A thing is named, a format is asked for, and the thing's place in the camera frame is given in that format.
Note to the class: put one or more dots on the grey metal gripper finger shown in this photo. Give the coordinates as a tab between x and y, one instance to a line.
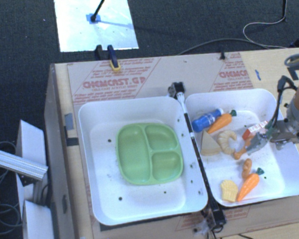
262	135
256	147

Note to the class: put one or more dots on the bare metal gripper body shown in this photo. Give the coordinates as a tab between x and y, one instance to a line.
286	131

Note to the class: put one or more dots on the red and white carton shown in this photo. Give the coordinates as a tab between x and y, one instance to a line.
251	130

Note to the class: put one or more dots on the orange curved toy food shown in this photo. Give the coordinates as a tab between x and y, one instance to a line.
238	155

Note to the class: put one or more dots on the orange lumpy toy food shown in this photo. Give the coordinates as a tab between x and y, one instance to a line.
247	168

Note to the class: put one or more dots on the beige croissant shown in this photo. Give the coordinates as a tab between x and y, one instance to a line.
224	140

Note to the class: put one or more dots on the white plastic tray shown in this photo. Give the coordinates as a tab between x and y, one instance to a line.
107	200
277	177

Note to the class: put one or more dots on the orange carrot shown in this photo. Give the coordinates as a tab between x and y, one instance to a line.
220	123
249	184

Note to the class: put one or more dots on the tan bread wedge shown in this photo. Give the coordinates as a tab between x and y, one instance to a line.
208	146

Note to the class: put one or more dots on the yellow ridged toy food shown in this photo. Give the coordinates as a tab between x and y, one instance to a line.
229	190

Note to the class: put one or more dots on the blue bottle with white cap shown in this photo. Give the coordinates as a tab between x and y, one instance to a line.
204	121

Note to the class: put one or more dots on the brown cardboard board red print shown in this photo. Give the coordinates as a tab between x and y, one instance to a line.
186	70

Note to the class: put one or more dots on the green divided plate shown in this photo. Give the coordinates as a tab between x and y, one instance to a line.
134	155

